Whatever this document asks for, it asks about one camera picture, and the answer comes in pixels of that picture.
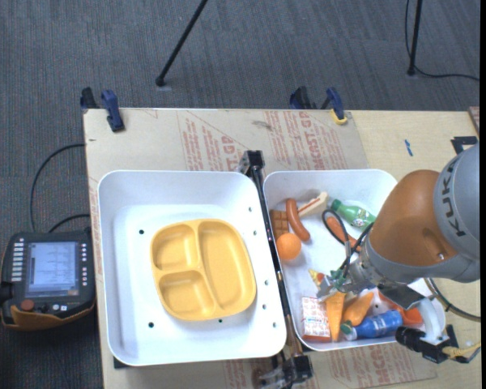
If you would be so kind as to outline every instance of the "yellow plate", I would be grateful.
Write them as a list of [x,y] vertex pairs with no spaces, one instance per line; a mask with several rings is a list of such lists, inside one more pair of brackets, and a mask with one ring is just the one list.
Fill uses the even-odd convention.
[[151,269],[164,308],[182,320],[240,313],[256,295],[245,243],[219,219],[187,220],[157,231],[151,240]]

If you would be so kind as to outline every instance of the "black pole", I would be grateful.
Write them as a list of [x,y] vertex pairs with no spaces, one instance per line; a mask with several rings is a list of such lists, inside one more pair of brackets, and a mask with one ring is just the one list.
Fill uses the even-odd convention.
[[198,8],[196,9],[196,11],[194,12],[193,17],[191,18],[189,24],[187,25],[187,28],[185,28],[184,33],[181,35],[181,38],[178,41],[177,46],[175,47],[173,53],[171,53],[171,56],[169,57],[168,62],[165,64],[164,69],[162,70],[162,72],[160,72],[160,75],[158,75],[158,77],[156,78],[156,85],[158,87],[163,87],[165,85],[164,77],[168,73],[169,68],[171,67],[171,65],[173,64],[175,58],[177,57],[178,52],[180,52],[180,49],[181,49],[182,45],[184,44],[185,39],[187,39],[187,36],[189,35],[189,32],[191,31],[191,29],[193,28],[194,24],[196,23],[196,20],[202,14],[202,10],[205,7],[205,5],[207,4],[207,1],[208,0],[202,0],[200,2],[200,5],[198,6]]
[[422,4],[423,0],[418,0],[416,6],[416,20],[414,21],[414,35],[412,35],[411,64],[409,65],[407,71],[410,76],[413,76],[416,73],[416,46],[418,45],[418,34],[420,32],[420,17]]

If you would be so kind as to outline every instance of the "gray floor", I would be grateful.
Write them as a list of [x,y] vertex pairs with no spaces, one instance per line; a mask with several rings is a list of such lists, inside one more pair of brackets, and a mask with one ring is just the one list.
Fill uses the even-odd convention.
[[[287,109],[304,85],[345,109],[464,111],[480,105],[480,0],[209,0],[158,88],[200,0],[0,0],[0,267],[30,230],[30,189],[52,152],[83,142],[81,91],[112,89],[121,107]],[[433,78],[430,75],[458,74]],[[82,148],[40,174],[39,231],[88,212]],[[86,218],[59,230],[81,229]],[[0,324],[0,388],[102,386],[95,315],[50,331]]]

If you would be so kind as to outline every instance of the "emergency stop button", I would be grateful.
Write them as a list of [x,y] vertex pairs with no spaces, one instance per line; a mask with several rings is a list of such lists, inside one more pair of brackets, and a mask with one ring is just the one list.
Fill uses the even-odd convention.
[[22,311],[33,311],[34,310],[34,301],[29,300],[29,299],[23,300],[20,303],[19,308],[21,308]]

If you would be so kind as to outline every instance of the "toy bottle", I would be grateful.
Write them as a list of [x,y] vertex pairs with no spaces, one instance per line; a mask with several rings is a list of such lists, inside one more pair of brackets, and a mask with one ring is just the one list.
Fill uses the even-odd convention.
[[331,203],[331,210],[337,212],[349,224],[364,230],[376,220],[376,216],[359,206],[347,206],[340,200],[334,199]]
[[402,325],[402,315],[397,310],[389,310],[364,318],[358,326],[343,324],[340,329],[346,340],[372,339],[396,331]]

